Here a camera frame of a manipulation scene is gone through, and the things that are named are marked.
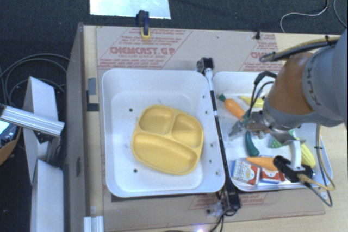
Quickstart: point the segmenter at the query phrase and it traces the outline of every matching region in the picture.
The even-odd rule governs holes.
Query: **toy carrot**
[[[232,113],[238,119],[243,120],[243,115],[245,114],[245,111],[234,99],[227,99],[223,94],[219,95],[218,99],[225,103],[225,108],[230,113]]]
[[[251,162],[252,164],[264,167],[268,170],[278,170],[278,168],[273,164],[273,158],[267,157],[267,156],[257,156],[257,157],[247,157],[247,161]]]

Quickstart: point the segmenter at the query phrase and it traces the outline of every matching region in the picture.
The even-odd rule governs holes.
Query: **yellow divided plate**
[[[151,168],[186,175],[198,164],[203,141],[203,128],[196,118],[169,106],[153,105],[136,123],[132,152]]]

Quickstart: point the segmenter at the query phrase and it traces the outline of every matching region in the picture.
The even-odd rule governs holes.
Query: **dark floor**
[[[261,30],[281,32],[279,21],[289,12],[319,12],[325,0],[169,0],[171,20],[151,20],[164,28]],[[318,17],[290,16],[283,22],[290,33],[341,34],[344,27],[329,9]],[[337,0],[337,12],[347,22],[347,0]],[[77,23],[133,26],[133,18],[93,16],[89,0],[0,0],[0,65],[2,70],[31,54],[70,56]],[[64,75],[49,64],[22,65],[9,78],[9,88],[32,74],[64,83]],[[25,85],[14,91],[13,102],[23,103]],[[4,96],[0,91],[0,102]],[[58,96],[63,114],[64,98]],[[29,231],[31,188],[24,150],[0,166],[0,231]]]

